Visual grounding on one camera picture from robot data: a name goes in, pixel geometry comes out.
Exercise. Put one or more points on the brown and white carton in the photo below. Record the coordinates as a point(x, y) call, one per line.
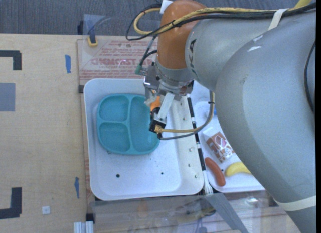
point(218, 146)

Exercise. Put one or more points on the white plastic tray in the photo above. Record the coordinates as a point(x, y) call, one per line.
point(235, 184)
point(140, 176)

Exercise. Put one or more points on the brown cardboard board red print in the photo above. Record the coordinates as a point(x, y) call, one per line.
point(110, 61)

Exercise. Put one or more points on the orange carrot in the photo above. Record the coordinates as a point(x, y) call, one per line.
point(156, 103)

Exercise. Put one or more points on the red sausage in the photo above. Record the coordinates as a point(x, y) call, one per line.
point(216, 172)

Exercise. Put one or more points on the teal divided plate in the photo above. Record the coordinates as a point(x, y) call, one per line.
point(113, 126)

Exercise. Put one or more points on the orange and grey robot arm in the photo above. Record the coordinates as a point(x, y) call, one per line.
point(250, 101)

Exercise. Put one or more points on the yellow banana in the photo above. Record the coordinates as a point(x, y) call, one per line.
point(235, 168)

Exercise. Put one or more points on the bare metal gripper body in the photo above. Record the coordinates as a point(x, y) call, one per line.
point(165, 86)

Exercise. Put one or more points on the black cylinder on white bracket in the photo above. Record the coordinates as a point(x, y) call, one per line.
point(157, 124)

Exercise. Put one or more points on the thin black and white rod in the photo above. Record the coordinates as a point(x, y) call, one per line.
point(199, 149)

